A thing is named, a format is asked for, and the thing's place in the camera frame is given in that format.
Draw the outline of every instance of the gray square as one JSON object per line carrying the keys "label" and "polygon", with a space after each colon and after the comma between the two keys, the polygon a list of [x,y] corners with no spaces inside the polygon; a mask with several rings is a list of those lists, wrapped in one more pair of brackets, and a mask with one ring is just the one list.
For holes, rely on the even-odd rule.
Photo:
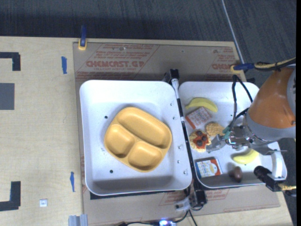
{"label": "gray square", "polygon": [[15,84],[0,83],[0,110],[15,109]]}

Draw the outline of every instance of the black corner marker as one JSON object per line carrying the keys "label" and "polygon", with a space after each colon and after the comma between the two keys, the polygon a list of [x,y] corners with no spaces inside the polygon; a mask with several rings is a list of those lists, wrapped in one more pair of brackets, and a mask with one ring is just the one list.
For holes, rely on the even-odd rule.
{"label": "black corner marker", "polygon": [[13,71],[21,71],[21,59],[18,52],[0,52],[0,58],[11,58],[13,61]]}
{"label": "black corner marker", "polygon": [[0,202],[0,211],[17,210],[21,206],[21,182],[10,183],[10,199]]}

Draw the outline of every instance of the white cord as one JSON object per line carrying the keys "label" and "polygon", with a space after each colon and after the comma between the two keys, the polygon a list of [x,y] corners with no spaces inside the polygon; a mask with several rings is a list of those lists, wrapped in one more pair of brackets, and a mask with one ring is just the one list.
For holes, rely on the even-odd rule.
{"label": "white cord", "polygon": [[225,11],[225,14],[226,14],[226,17],[227,17],[227,20],[228,20],[228,23],[229,23],[229,26],[230,26],[230,29],[231,29],[231,33],[232,33],[232,36],[233,36],[233,39],[234,39],[235,46],[236,46],[236,48],[237,48],[237,52],[238,52],[238,56],[239,56],[239,58],[240,58],[240,62],[241,62],[242,64],[244,64],[245,62],[244,62],[243,56],[241,55],[240,48],[239,48],[239,45],[238,45],[238,43],[237,43],[236,36],[235,36],[235,34],[234,34],[234,30],[233,30],[233,28],[232,28],[232,24],[231,24],[231,21],[230,21],[229,16],[228,16],[228,12],[227,12],[226,5],[225,5],[224,0],[222,0],[222,6],[223,6],[223,8],[224,8],[224,11]]}

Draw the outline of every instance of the yellow divided plate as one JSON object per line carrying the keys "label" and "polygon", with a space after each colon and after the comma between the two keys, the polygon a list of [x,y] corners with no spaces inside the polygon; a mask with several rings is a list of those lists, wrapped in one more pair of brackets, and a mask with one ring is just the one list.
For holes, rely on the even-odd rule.
{"label": "yellow divided plate", "polygon": [[140,171],[154,170],[172,142],[166,124],[135,107],[121,110],[109,125],[104,146],[117,160]]}

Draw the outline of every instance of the blue clip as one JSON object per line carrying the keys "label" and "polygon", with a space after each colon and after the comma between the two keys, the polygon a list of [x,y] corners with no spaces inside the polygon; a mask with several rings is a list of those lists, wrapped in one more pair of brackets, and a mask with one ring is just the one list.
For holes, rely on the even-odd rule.
{"label": "blue clip", "polygon": [[80,29],[80,40],[79,40],[79,49],[86,50],[87,48],[87,28],[86,26],[82,25]]}
{"label": "blue clip", "polygon": [[247,64],[241,64],[241,65],[235,65],[233,66],[234,70],[252,70],[254,68],[254,64],[247,63]]}

